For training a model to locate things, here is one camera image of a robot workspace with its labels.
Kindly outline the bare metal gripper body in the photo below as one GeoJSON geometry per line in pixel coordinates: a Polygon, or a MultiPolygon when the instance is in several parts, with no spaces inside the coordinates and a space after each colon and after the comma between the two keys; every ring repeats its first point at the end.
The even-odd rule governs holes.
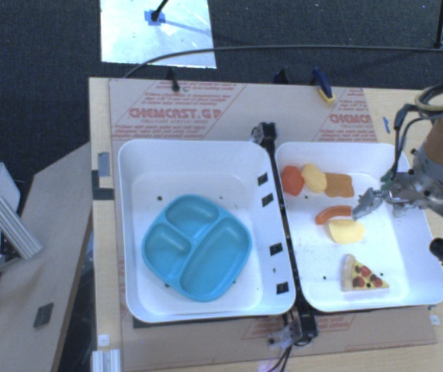
{"type": "Polygon", "coordinates": [[[422,171],[393,174],[381,178],[385,201],[396,209],[429,209],[443,218],[443,181],[422,171]]]}

